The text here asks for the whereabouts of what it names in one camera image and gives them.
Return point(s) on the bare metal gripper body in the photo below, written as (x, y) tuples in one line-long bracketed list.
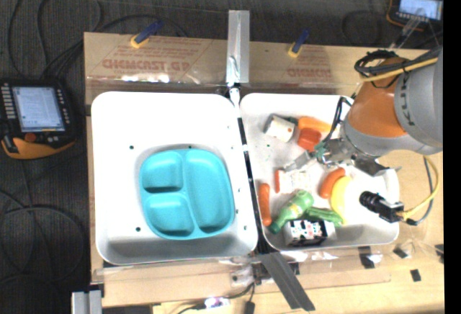
[(338, 151)]

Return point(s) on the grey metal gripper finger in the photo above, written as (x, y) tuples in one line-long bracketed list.
[(302, 161), (372, 165)]

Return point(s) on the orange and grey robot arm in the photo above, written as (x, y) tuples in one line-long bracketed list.
[(378, 114)]

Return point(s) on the white bread slice, orange edge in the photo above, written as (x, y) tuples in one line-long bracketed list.
[(293, 180)]

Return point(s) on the orange red pepper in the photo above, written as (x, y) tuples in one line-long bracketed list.
[(308, 139)]

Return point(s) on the short orange sausage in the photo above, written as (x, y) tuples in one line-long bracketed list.
[(332, 181)]

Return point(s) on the white plastic tray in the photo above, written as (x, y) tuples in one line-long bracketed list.
[(263, 157), (119, 125)]

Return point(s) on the white can with orange dots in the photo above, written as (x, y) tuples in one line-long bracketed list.
[(279, 128)]

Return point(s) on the yellow banana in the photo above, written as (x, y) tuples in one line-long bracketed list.
[(339, 195)]

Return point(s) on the green bottle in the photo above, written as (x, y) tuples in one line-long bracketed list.
[(293, 208)]

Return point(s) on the long orange sausage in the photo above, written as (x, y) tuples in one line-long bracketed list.
[(265, 202)]

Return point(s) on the green pea pod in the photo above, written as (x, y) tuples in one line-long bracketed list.
[(324, 215)]

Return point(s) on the white carton with colourful print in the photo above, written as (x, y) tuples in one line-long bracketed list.
[(308, 231)]

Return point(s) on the blue divided plate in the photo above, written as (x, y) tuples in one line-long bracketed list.
[(201, 179)]

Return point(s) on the brown cardboard board, red print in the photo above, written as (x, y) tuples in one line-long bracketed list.
[(151, 64)]

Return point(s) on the black cylinder on white bracket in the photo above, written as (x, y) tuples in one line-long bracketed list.
[(376, 201)]

